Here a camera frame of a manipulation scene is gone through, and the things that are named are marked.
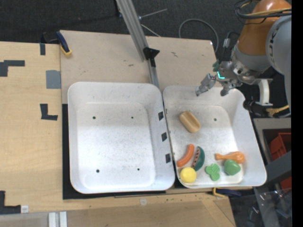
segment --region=wooden table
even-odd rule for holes
[[[163,204],[160,209],[167,209],[166,204],[192,202],[210,214],[214,226],[234,226],[230,205],[219,208],[218,199],[205,192],[210,189],[172,188],[164,195],[62,199],[62,104],[67,103],[69,85],[92,80],[149,83],[148,68],[140,61],[130,35],[62,34],[72,49],[71,57],[65,57],[57,44],[46,44],[45,55],[41,55],[40,44],[0,42],[0,62],[25,61],[24,67],[9,66],[8,76],[0,77],[0,190],[6,191],[5,205],[27,205],[35,213],[136,208],[142,198],[151,208]],[[147,37],[147,41],[160,50],[156,65],[161,91],[173,84],[198,86],[212,72],[215,55],[210,41],[159,37]],[[89,43],[93,46],[87,50]],[[47,70],[61,72],[61,89],[46,88]],[[48,114],[58,115],[57,120],[41,119],[40,104],[48,104]],[[198,216],[206,218],[201,212]]]

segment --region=teal led light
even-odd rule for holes
[[[225,77],[220,76],[220,73],[218,71],[217,71],[217,75],[218,75],[219,79],[225,79]]]

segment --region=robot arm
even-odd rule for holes
[[[285,77],[291,109],[291,5],[285,0],[247,0],[235,9],[236,14],[240,15],[239,10],[252,1],[258,3],[251,14],[241,16],[247,20],[231,60],[218,60],[213,65],[216,75],[208,74],[196,88],[196,95],[209,90],[216,81],[223,86],[221,96],[243,83],[257,84],[261,96],[257,104],[269,107],[268,83],[271,79],[259,79],[259,76],[272,66]]]

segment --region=gray tape square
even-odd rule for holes
[[[46,88],[60,89],[61,88],[61,74],[57,70],[46,71]]]

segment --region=yellow toy lemon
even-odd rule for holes
[[[192,167],[184,167],[180,172],[181,180],[185,183],[192,183],[197,178],[197,173]]]

